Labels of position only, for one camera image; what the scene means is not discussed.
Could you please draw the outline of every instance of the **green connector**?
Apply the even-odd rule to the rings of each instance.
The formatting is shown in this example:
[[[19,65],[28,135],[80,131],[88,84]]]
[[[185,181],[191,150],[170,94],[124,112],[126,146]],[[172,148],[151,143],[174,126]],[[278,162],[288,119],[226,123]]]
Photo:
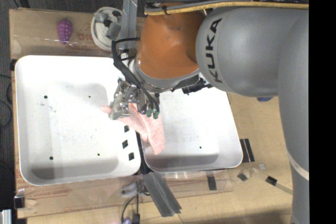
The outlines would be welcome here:
[[[151,117],[153,110],[151,108],[148,108],[147,110],[147,117]]]
[[[154,112],[153,112],[153,118],[156,120],[158,117],[159,117],[159,111],[156,111],[156,110],[154,109]]]

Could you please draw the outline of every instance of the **pink cloth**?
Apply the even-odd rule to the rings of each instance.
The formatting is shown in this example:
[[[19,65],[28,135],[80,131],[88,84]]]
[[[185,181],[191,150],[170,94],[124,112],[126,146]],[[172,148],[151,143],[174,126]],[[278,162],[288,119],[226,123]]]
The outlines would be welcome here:
[[[136,107],[136,104],[130,103],[129,111],[131,115],[121,118],[119,121],[135,129],[144,142],[150,143],[154,154],[157,155],[165,148],[161,115],[159,114],[159,117],[155,120],[153,116],[149,118],[146,115],[141,115]],[[108,114],[111,113],[111,108],[107,105],[102,106],[101,110]]]

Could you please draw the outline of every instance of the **hole in bin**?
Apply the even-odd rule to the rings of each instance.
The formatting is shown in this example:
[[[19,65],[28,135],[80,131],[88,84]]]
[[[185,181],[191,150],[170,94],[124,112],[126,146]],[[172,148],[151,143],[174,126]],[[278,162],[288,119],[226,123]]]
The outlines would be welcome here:
[[[130,154],[128,154],[128,160],[131,161],[134,159],[134,153],[131,152]]]
[[[122,142],[122,148],[125,148],[127,146],[128,146],[128,141],[127,140],[125,140],[124,142]]]

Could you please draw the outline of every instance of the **purple grapes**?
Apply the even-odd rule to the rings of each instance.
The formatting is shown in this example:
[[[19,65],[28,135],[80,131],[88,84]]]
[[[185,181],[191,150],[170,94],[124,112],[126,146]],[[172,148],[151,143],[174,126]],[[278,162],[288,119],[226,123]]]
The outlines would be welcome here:
[[[69,42],[72,34],[72,23],[68,20],[61,20],[57,24],[58,39],[65,45]]]

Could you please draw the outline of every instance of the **yellow hose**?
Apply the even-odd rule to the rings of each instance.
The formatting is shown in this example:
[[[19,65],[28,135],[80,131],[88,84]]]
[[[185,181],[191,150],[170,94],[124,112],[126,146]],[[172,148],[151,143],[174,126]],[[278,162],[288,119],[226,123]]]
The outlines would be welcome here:
[[[177,8],[150,12],[145,11],[145,14],[155,16],[155,15],[164,15],[164,14],[174,14],[174,13],[185,13],[185,12],[194,12],[197,10],[203,10],[208,8],[220,8],[220,7],[267,7],[267,8],[298,8],[298,9],[309,9],[309,4],[295,4],[295,3],[279,3],[279,2],[250,2],[250,1],[234,1],[234,2],[219,2],[204,4],[193,7],[186,8]]]

